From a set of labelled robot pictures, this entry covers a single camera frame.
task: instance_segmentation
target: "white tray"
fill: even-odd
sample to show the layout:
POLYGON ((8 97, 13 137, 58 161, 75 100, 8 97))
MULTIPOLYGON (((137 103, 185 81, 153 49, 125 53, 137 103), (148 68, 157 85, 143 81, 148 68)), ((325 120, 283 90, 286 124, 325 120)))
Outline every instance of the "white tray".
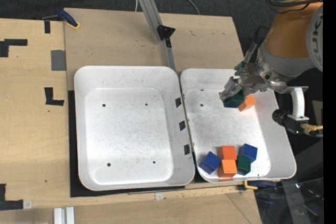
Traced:
POLYGON ((184 105, 190 135, 200 175, 208 182, 217 183, 217 170, 210 175, 198 167, 205 155, 222 145, 236 146, 236 152, 247 143, 258 148, 257 159, 251 164, 251 172, 245 176, 236 174, 227 181, 254 179, 285 179, 296 172, 285 128, 272 119, 278 109, 272 90, 253 94, 256 104, 246 111, 225 108, 219 93, 229 77, 231 69, 186 69, 181 74, 184 105))
POLYGON ((182 186, 195 166, 178 76, 168 67, 75 74, 78 172, 91 190, 182 186))

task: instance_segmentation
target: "blue cube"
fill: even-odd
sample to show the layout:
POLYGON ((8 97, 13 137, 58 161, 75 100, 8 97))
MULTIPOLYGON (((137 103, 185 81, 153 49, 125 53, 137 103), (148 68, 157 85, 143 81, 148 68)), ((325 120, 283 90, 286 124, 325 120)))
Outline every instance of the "blue cube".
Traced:
POLYGON ((217 169, 222 159, 211 151, 205 156, 202 162, 199 164, 199 167, 206 171, 208 174, 211 174, 214 170, 217 169))
POLYGON ((239 148, 239 155, 245 156, 251 159, 251 163, 254 162, 257 158, 258 148, 251 146, 249 144, 244 144, 239 148))

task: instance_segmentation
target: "dark green block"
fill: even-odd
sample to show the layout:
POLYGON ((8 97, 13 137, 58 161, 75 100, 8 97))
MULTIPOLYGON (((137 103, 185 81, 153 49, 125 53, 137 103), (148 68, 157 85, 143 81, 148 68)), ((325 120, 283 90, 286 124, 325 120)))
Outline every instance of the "dark green block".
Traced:
POLYGON ((232 97, 225 99, 224 107, 237 108, 244 102, 244 100, 245 100, 244 96, 241 93, 238 93, 232 97))
POLYGON ((251 171, 251 159, 245 156, 237 156, 237 170, 241 175, 246 175, 251 171))

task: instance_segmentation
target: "blue clamp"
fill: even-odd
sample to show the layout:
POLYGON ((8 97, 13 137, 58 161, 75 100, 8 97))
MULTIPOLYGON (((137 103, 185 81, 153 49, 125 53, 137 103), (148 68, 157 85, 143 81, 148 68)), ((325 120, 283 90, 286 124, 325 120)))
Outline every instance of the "blue clamp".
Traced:
POLYGON ((79 28, 79 23, 74 20, 74 18, 64 11, 63 9, 56 9, 57 16, 61 17, 63 20, 66 21, 67 26, 71 27, 74 30, 77 30, 79 28))

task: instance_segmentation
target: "block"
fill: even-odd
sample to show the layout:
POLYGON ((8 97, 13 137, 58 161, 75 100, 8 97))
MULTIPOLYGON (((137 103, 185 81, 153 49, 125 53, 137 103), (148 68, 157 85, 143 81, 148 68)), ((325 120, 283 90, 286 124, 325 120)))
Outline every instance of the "block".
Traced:
POLYGON ((237 156, 237 171, 240 175, 246 175, 251 172, 251 159, 245 156, 237 156))
POLYGON ((245 156, 251 159, 251 163, 254 162, 257 158, 258 148, 251 146, 249 144, 244 144, 239 148, 238 154, 240 156, 245 156))
POLYGON ((238 173, 237 164, 234 159, 223 159, 218 166, 220 179, 230 179, 238 173))
POLYGON ((214 170, 217 169, 221 161, 221 158, 209 151, 202 162, 199 164, 199 167, 208 174, 211 174, 214 170))
POLYGON ((249 108, 251 108, 252 106, 254 106, 255 103, 256 103, 256 100, 253 98, 252 94, 249 94, 245 98, 245 100, 243 101, 243 103, 240 104, 240 106, 238 107, 238 109, 240 111, 248 110, 249 108))
POLYGON ((225 99, 223 103, 226 108, 237 108, 244 102, 244 100, 244 96, 241 93, 237 93, 236 95, 225 99))
POLYGON ((217 156, 221 159, 237 159, 235 146, 221 146, 217 149, 217 156))

